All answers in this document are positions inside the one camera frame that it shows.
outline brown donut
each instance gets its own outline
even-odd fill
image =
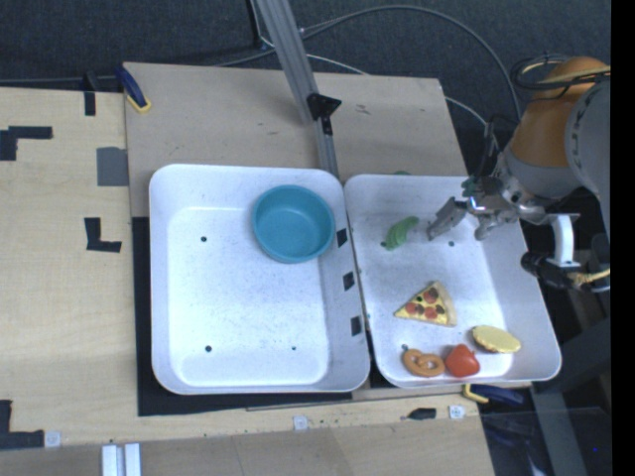
[[[445,363],[441,356],[424,354],[418,349],[408,349],[402,356],[406,368],[416,376],[434,377],[445,371]]]

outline blue bowl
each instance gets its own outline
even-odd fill
[[[282,263],[320,256],[335,234],[328,204],[298,185],[280,185],[263,193],[253,207],[251,223],[262,249]]]

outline empty white tray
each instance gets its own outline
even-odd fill
[[[250,225],[258,196],[310,188],[337,235],[282,264]],[[346,392],[370,369],[343,189],[317,170],[171,165],[150,182],[152,365],[178,394]]]
[[[488,239],[474,239],[471,215],[432,242],[427,225],[451,197],[461,198],[464,178],[361,175],[345,185],[361,289],[377,366],[395,386],[418,388],[447,385],[460,379],[444,373],[434,378],[410,374],[401,361],[404,346],[447,355],[464,343],[476,351],[481,370],[470,383],[543,381],[555,376],[561,352],[537,280],[522,270],[527,251],[518,224],[494,229]],[[390,227],[415,215],[419,224],[403,246],[381,246]],[[393,315],[427,283],[438,280],[453,298],[454,328]],[[516,354],[478,349],[470,329],[491,324],[507,329],[522,342]]]

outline pizza slice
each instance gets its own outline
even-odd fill
[[[456,326],[456,311],[449,293],[439,281],[419,291],[396,312],[396,317],[415,319],[441,326]]]

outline beige board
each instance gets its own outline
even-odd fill
[[[148,215],[148,184],[167,164],[317,168],[313,126],[279,70],[126,63],[152,107],[126,104],[133,216]],[[364,173],[462,176],[436,79],[316,73],[331,116],[342,182]]]
[[[58,431],[71,446],[288,431],[295,415],[336,428],[399,421],[418,407],[478,414],[457,395],[359,390],[345,404],[138,417],[129,192],[98,186],[96,172],[97,148],[126,147],[123,97],[97,93],[87,117],[79,92],[3,88],[0,108],[0,129],[54,129],[0,163],[0,399],[13,401],[12,431]],[[86,250],[88,216],[120,253]]]
[[[156,441],[140,451],[148,476],[494,474],[478,417]],[[97,446],[0,453],[0,475],[98,474],[100,458]]]

